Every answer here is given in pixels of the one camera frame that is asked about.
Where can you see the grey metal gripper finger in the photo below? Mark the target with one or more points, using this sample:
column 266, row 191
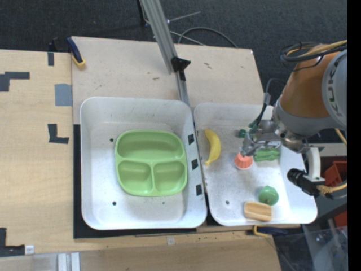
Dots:
column 256, row 148
column 245, row 145

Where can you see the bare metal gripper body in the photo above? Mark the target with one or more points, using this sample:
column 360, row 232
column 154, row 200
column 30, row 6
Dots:
column 268, row 131

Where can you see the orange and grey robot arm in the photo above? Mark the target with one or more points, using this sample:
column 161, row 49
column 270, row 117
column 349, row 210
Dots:
column 306, row 95

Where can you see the green ribbed toy vegetable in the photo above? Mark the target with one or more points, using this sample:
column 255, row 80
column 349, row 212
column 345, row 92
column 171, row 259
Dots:
column 266, row 155

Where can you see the orange fluted cupcake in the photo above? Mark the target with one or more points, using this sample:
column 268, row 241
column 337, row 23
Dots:
column 244, row 162

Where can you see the yellow banana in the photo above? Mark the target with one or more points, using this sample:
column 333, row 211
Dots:
column 214, row 147

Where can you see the white plastic tray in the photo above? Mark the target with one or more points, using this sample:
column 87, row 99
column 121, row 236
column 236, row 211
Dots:
column 98, row 179
column 234, row 188

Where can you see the green apple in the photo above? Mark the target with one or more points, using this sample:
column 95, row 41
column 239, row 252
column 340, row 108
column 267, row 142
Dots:
column 268, row 195

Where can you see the tan toy bread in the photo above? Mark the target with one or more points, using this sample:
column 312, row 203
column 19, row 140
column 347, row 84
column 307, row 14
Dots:
column 257, row 211

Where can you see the green divided plate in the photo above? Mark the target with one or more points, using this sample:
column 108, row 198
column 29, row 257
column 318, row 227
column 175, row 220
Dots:
column 150, row 162

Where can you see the pale wood board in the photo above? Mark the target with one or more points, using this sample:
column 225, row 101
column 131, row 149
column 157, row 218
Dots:
column 127, row 72

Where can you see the black cylinder on white bracket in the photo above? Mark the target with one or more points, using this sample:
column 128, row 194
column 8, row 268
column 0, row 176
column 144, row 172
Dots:
column 306, row 181

